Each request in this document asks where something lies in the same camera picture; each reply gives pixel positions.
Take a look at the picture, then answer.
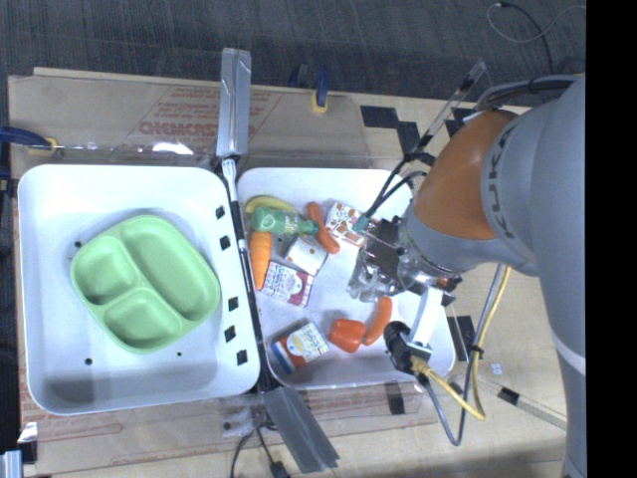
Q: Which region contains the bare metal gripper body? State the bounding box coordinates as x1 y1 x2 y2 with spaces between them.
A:
361 218 463 296

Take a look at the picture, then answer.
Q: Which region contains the white plastic tray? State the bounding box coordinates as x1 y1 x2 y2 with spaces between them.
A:
236 166 457 391
17 162 263 416

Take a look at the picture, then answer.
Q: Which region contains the orange-red sausage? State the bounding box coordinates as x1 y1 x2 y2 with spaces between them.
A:
361 296 394 348
305 201 341 256

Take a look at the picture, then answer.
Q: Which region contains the white carton with red squares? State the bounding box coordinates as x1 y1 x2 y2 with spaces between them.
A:
323 201 370 249

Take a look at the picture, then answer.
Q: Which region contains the orange bell pepper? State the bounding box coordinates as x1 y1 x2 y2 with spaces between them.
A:
326 318 367 355

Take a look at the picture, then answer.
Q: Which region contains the small white carton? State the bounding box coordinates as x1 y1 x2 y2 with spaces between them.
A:
284 235 329 277

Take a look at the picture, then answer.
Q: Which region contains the white and purple carton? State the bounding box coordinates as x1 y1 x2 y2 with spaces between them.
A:
259 261 316 310

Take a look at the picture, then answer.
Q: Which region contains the blue and orange carton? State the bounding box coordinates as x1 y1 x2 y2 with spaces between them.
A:
270 322 331 375

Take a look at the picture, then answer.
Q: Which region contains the orange carrot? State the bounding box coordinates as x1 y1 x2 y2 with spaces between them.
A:
248 230 274 292

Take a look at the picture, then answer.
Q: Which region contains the green plastic bottle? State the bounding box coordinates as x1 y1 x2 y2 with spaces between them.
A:
250 205 319 237

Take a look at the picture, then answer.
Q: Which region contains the yellow banana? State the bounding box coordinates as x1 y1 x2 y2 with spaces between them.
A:
243 194 298 216

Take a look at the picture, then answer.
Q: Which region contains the thin black and white rod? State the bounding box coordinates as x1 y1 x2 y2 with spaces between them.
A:
220 158 273 393

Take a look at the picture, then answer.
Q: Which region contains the green divided plate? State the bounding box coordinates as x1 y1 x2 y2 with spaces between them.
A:
69 214 222 355

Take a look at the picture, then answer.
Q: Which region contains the brown cardboard board red print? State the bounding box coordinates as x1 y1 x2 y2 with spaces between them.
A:
7 67 449 475

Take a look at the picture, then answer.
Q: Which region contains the black cylinder on white bracket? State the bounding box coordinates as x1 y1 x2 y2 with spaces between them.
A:
382 286 445 375

